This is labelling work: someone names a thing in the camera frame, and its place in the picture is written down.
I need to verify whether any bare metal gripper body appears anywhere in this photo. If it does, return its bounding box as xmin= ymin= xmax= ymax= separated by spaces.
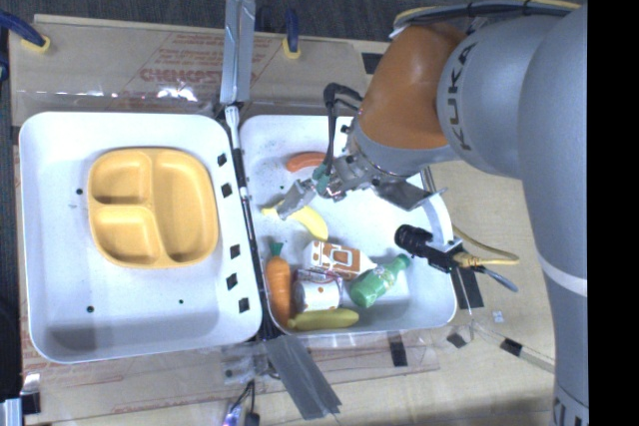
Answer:
xmin=314 ymin=154 xmax=386 ymax=204

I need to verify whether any yellow banana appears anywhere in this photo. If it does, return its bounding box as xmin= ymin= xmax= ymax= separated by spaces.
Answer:
xmin=260 ymin=204 xmax=330 ymax=242
xmin=286 ymin=307 xmax=361 ymax=332

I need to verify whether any orange sausage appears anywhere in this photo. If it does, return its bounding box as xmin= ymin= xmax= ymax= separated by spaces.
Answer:
xmin=285 ymin=151 xmax=328 ymax=174

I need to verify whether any white plastic tray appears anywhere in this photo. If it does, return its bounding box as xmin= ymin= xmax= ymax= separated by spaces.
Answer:
xmin=238 ymin=114 xmax=459 ymax=339
xmin=18 ymin=110 xmax=265 ymax=365

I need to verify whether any white and orange carton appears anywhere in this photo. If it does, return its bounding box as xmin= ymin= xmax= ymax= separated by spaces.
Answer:
xmin=302 ymin=239 xmax=378 ymax=281

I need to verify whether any orange carrot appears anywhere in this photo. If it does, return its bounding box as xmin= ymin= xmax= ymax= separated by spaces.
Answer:
xmin=264 ymin=241 xmax=294 ymax=328

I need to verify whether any white can, red print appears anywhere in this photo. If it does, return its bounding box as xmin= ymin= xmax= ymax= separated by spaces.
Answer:
xmin=291 ymin=267 xmax=345 ymax=314

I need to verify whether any green bottle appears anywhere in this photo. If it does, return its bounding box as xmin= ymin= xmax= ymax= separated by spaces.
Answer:
xmin=348 ymin=252 xmax=413 ymax=310

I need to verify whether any yellow divided plate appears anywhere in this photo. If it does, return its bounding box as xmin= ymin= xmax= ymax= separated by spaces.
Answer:
xmin=86 ymin=147 xmax=222 ymax=270

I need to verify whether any brown cardboard board, red print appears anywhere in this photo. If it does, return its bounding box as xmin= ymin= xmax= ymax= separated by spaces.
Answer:
xmin=7 ymin=13 xmax=441 ymax=426

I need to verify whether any black cylinder on white bracket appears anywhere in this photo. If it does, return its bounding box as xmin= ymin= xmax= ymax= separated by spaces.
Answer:
xmin=393 ymin=188 xmax=465 ymax=274

